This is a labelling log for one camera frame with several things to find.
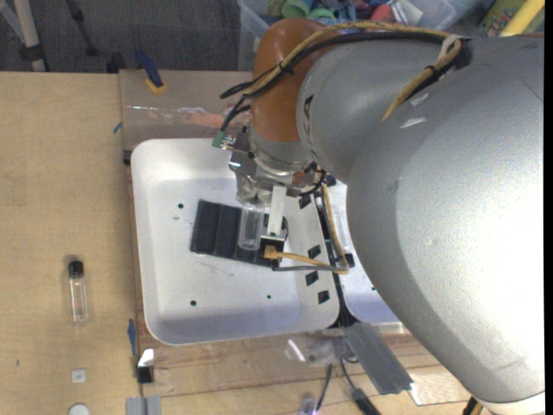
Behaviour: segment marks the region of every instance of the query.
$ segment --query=wooden tabletop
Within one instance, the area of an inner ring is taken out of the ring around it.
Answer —
[[[75,403],[124,414],[141,392],[127,334],[136,306],[121,121],[117,75],[0,73],[2,414],[60,415]],[[71,321],[68,256],[85,266],[92,320],[83,327]],[[86,382],[73,383],[80,369]],[[292,414],[321,387],[317,379],[167,397],[162,413]],[[346,391],[333,379],[320,413],[358,413]],[[383,415],[461,414],[465,405],[417,407],[407,393],[373,401]]]

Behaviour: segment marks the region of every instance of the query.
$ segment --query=tripod leg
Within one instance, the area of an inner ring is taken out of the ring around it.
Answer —
[[[17,18],[21,24],[24,47],[22,57],[32,63],[33,71],[46,71],[41,42],[36,31],[35,19],[29,0],[14,0]]]
[[[88,55],[95,55],[98,51],[94,45],[92,44],[92,40],[90,36],[88,35],[88,32],[85,28],[85,15],[83,14],[83,11],[80,10],[79,6],[77,6],[77,3],[75,0],[66,0],[67,6],[69,7],[69,12],[71,12],[72,19],[77,23],[77,27],[79,28],[79,31],[85,40],[86,43],[86,53]]]

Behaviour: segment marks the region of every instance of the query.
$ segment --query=blue cup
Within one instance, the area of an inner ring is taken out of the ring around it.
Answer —
[[[286,0],[281,12],[284,18],[307,17],[313,0]]]

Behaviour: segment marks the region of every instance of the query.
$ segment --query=glass vial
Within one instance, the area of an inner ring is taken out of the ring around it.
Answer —
[[[261,230],[265,206],[260,202],[245,203],[242,207],[240,230],[238,233],[238,246],[245,251],[256,251],[261,246]]]
[[[67,266],[69,270],[69,286],[71,288],[71,305],[73,322],[83,323],[90,318],[86,300],[86,277],[82,261],[72,261]]]

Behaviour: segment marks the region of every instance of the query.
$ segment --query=black cap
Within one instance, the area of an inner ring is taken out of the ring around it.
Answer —
[[[82,261],[72,261],[67,267],[70,278],[80,278],[85,275],[85,267]]]

